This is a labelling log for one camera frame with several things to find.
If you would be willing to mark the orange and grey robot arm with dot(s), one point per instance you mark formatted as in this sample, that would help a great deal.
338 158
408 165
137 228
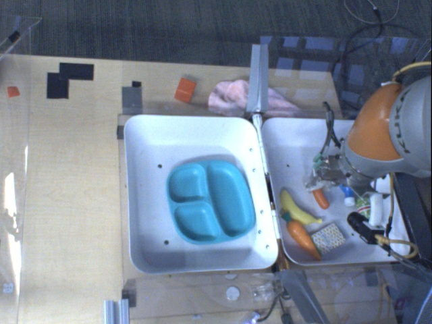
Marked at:
374 137

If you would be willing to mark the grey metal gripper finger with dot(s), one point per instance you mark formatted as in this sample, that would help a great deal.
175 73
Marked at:
311 183
324 185

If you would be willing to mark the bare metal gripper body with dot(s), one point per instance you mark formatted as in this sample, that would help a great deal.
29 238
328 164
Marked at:
332 169

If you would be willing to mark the black cylinder on white bracket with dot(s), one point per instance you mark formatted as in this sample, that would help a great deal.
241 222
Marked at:
362 226

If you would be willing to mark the white plastic tray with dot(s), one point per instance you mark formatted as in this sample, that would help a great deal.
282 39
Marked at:
293 154
202 137

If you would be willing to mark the yellow banana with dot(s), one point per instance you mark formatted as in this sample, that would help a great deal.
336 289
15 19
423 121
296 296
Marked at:
297 209

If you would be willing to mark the orange cube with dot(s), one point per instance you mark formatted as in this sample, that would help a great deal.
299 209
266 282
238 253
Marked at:
185 90

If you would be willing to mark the orange carrot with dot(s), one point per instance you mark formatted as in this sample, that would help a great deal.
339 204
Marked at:
302 236

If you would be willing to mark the yellow patterned carton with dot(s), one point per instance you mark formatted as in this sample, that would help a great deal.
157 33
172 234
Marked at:
328 238

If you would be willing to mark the green and white packet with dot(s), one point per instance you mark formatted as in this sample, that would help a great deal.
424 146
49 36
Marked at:
364 208

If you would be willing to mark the orange sausage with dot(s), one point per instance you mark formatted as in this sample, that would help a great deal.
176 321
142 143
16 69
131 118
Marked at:
321 199

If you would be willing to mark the blue divided plate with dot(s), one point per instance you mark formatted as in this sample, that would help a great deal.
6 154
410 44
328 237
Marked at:
211 201

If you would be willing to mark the pink cloth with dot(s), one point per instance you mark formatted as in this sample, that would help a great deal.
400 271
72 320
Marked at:
229 98

